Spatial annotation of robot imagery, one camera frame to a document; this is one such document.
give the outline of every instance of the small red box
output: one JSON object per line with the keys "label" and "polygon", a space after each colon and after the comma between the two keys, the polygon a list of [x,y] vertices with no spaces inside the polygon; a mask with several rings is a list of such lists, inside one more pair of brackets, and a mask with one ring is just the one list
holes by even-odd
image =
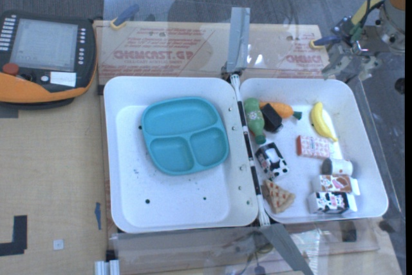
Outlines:
{"label": "small red box", "polygon": [[330,156],[329,141],[325,138],[303,137],[296,139],[297,154],[312,158],[328,158]]}

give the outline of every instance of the red button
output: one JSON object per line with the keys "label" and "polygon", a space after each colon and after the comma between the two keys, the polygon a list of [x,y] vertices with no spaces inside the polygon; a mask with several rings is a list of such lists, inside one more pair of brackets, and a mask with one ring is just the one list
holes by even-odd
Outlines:
{"label": "red button", "polygon": [[16,76],[19,73],[19,66],[16,63],[6,63],[3,66],[3,72],[8,75]]}

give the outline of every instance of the toy pizza slice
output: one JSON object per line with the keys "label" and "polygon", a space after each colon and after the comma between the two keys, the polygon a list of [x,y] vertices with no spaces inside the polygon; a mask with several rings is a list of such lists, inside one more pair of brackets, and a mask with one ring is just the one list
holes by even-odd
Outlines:
{"label": "toy pizza slice", "polygon": [[295,200],[295,194],[283,189],[270,180],[265,180],[265,197],[267,198],[274,213],[286,210]]}

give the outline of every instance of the toy banana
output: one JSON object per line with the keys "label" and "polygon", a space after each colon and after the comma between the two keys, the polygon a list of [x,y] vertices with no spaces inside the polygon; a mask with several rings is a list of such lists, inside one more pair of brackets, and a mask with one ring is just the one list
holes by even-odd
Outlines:
{"label": "toy banana", "polygon": [[312,120],[312,124],[318,134],[322,135],[325,138],[331,138],[333,141],[337,141],[332,135],[329,126],[325,123],[323,119],[323,104],[322,102],[318,102],[314,105],[310,112],[310,118]]}

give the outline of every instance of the toy food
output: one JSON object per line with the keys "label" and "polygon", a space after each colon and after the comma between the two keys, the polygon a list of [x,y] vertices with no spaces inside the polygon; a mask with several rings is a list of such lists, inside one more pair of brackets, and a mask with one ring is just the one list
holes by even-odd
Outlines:
{"label": "toy food", "polygon": [[274,142],[261,146],[255,155],[263,172],[273,180],[289,172],[288,164]]}
{"label": "toy food", "polygon": [[358,180],[348,175],[318,175],[312,180],[314,191],[340,191],[360,195]]}
{"label": "toy food", "polygon": [[311,213],[340,214],[346,211],[358,211],[355,197],[342,192],[316,191],[308,196],[308,206]]}
{"label": "toy food", "polygon": [[295,194],[291,193],[270,180],[265,180],[263,194],[272,206],[274,213],[285,211],[295,200]]}
{"label": "toy food", "polygon": [[353,164],[347,159],[326,158],[321,167],[323,175],[349,175],[353,173]]}
{"label": "toy food", "polygon": [[330,131],[329,126],[326,124],[326,122],[323,119],[323,103],[322,102],[318,102],[314,105],[314,107],[312,108],[310,112],[310,118],[318,134],[320,134],[322,137],[330,138],[334,142],[337,141],[337,138],[332,135],[332,132]]}
{"label": "toy food", "polygon": [[255,142],[264,144],[266,142],[266,136],[263,132],[265,120],[257,99],[250,97],[245,101],[245,114],[247,127],[255,136]]}
{"label": "toy food", "polygon": [[263,126],[263,128],[268,132],[279,132],[283,127],[282,117],[279,116],[276,110],[269,103],[266,103],[260,110],[265,120],[265,126]]}
{"label": "toy food", "polygon": [[296,139],[296,149],[299,156],[320,159],[330,156],[329,141],[325,138],[299,135]]}
{"label": "toy food", "polygon": [[259,107],[263,108],[266,104],[270,104],[272,108],[276,110],[276,112],[279,114],[280,117],[282,118],[289,118],[291,116],[295,117],[296,119],[301,119],[302,118],[302,113],[300,111],[294,111],[291,106],[285,103],[281,102],[260,102]]}

